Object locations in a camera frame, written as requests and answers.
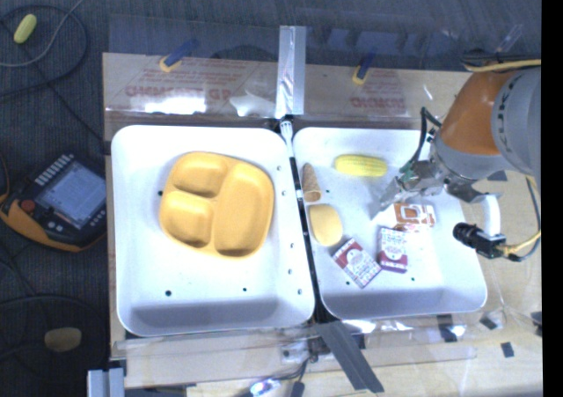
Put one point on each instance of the white plastic tray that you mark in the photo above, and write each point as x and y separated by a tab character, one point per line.
141	281
431	285

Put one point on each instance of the red and white upright carton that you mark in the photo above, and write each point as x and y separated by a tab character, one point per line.
392	250

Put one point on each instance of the tan potato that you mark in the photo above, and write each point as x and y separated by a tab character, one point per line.
63	339

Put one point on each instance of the yellow corn cob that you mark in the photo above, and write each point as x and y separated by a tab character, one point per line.
360	165

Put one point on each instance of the yellow divided plate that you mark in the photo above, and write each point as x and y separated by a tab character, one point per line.
239	206

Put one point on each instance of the tan ice cream cone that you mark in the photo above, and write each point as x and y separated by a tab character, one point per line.
311	184

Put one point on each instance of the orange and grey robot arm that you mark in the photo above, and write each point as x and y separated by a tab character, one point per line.
479	122

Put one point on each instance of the brown cardboard board red print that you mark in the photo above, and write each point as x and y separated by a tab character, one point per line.
132	100

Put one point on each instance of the orange and white carton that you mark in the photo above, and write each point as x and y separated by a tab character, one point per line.
415	215

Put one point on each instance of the black cylinder on white bracket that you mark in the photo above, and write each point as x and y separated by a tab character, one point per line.
475	234

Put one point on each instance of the red and white flat carton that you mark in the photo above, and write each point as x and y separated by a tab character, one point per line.
356	262

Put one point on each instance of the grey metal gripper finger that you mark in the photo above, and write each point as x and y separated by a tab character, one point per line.
379	207
389	188

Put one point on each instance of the yellow green oval toy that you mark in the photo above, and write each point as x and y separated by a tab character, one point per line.
25	28

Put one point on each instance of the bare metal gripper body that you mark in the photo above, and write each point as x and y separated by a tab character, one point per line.
424	178

